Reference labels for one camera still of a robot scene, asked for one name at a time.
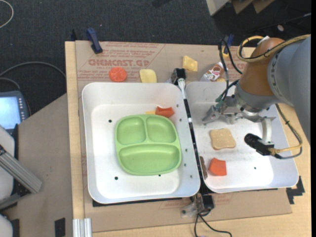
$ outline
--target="monitor screen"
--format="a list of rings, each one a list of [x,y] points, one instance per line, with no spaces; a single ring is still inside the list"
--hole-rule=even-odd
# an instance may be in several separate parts
[[[0,97],[0,125],[4,129],[13,129],[21,123],[18,99],[14,96]]]

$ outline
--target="black floor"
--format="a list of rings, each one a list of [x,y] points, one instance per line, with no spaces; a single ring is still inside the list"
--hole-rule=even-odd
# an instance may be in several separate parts
[[[25,62],[46,62],[65,71],[64,42],[86,40],[93,27],[100,40],[180,44],[218,44],[233,34],[235,45],[254,34],[288,39],[311,33],[311,0],[275,0],[257,14],[252,5],[240,14],[227,3],[210,16],[205,0],[5,0],[12,20],[0,28],[0,75]],[[10,18],[0,2],[0,25]],[[284,32],[267,27],[289,21]],[[3,75],[16,81],[32,113],[66,92],[65,79],[44,64],[20,66]],[[15,85],[0,80],[0,92]]]

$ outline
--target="green plate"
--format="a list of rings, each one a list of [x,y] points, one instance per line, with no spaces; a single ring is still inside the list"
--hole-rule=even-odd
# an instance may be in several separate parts
[[[120,119],[115,144],[121,167],[133,175],[169,173],[181,162],[177,130],[164,116],[144,114]]]

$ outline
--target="red round object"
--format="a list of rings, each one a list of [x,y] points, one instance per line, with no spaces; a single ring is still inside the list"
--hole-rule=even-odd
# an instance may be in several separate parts
[[[125,81],[127,78],[127,72],[124,68],[114,67],[110,70],[109,77],[115,82]]]

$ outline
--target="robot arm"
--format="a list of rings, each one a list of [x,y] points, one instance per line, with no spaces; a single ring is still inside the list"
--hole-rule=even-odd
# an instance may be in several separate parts
[[[267,144],[271,129],[269,120],[272,118],[260,117],[260,112],[273,104],[286,103],[295,109],[310,144],[311,36],[288,41],[253,38],[261,41],[250,58],[243,58],[240,48],[237,51],[239,59],[247,64],[236,84],[235,94],[212,106],[202,119],[203,123],[215,121],[220,115],[242,116],[253,122],[261,122],[264,129],[262,141]]]

